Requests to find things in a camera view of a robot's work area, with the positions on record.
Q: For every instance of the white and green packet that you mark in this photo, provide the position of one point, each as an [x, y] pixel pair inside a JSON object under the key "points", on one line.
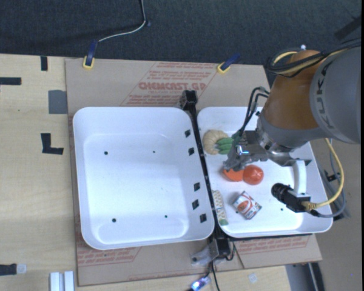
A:
{"points": [[220, 208]]}

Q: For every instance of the orange toy fruit slice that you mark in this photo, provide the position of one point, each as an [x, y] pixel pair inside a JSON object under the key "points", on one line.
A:
{"points": [[233, 176]]}

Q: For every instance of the green toy pea pods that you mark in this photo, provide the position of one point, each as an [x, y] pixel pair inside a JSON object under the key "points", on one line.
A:
{"points": [[224, 145]]}

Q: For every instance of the red toy tomato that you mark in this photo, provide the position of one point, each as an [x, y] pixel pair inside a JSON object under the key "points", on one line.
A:
{"points": [[253, 175]]}

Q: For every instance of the beige toy croissant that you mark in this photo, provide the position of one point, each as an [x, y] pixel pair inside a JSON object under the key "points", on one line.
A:
{"points": [[210, 139]]}

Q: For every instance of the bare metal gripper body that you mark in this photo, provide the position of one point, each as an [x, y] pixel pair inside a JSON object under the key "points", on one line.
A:
{"points": [[253, 148]]}

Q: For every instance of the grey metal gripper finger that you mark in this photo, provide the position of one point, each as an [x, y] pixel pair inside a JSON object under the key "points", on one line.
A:
{"points": [[241, 165], [229, 164]]}

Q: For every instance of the brown cardboard board red print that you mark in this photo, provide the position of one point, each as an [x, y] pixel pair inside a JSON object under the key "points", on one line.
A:
{"points": [[109, 83]]}

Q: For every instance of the black cylinder on white bracket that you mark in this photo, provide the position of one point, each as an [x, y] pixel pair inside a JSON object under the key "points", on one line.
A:
{"points": [[300, 177]]}

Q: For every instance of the red and white can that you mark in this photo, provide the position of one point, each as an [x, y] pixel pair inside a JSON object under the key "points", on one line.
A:
{"points": [[246, 205]]}

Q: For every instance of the white plastic tray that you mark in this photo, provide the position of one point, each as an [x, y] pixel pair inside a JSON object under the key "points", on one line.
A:
{"points": [[133, 177], [276, 217]]}

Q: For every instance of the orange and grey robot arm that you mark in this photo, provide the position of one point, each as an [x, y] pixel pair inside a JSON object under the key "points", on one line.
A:
{"points": [[294, 102]]}

